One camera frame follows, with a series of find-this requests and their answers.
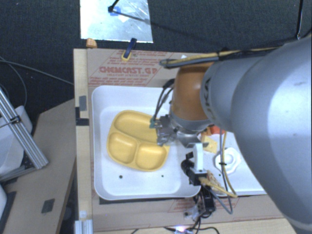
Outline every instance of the cardboard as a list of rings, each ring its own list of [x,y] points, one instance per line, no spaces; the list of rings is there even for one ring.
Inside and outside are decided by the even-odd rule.
[[[78,72],[80,72],[79,69],[88,69],[88,88],[85,88],[85,95],[88,97],[89,102],[88,112],[92,111],[91,94],[97,86],[109,84],[159,87],[168,79],[174,78],[177,72],[177,69],[164,70],[160,67],[158,62],[161,59],[179,59],[183,55],[196,55],[194,53],[133,51],[131,59],[124,62],[120,57],[122,52],[123,50],[89,49],[84,52],[88,67],[79,66],[79,63],[75,63],[75,72],[77,69]],[[77,53],[84,55],[83,50],[79,50],[79,52],[76,50]],[[90,151],[89,162],[91,163],[91,177],[93,179],[92,114],[90,113],[89,119],[90,150],[85,151]],[[85,178],[78,178],[78,183],[82,183],[83,180]],[[100,204],[100,199],[94,190],[93,184],[92,181],[94,232],[192,225],[194,223],[191,218],[184,216],[184,212],[194,206],[194,201],[191,198]],[[205,219],[203,223],[225,223],[283,217],[267,195],[239,197],[233,199],[232,203],[234,207],[233,215],[226,213],[222,206],[216,202],[216,212],[208,219]]]

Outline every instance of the black carpet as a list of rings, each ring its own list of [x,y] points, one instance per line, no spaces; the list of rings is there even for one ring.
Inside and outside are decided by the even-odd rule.
[[[139,50],[209,52],[275,46],[296,31],[299,0],[148,0],[153,44]],[[0,56],[73,81],[73,49],[80,39],[79,0],[0,0]],[[302,31],[311,28],[312,0],[304,0]],[[102,48],[127,43],[102,41]],[[26,111],[38,114],[74,97],[73,87],[17,68],[28,90]],[[0,64],[0,84],[24,103],[16,74]]]

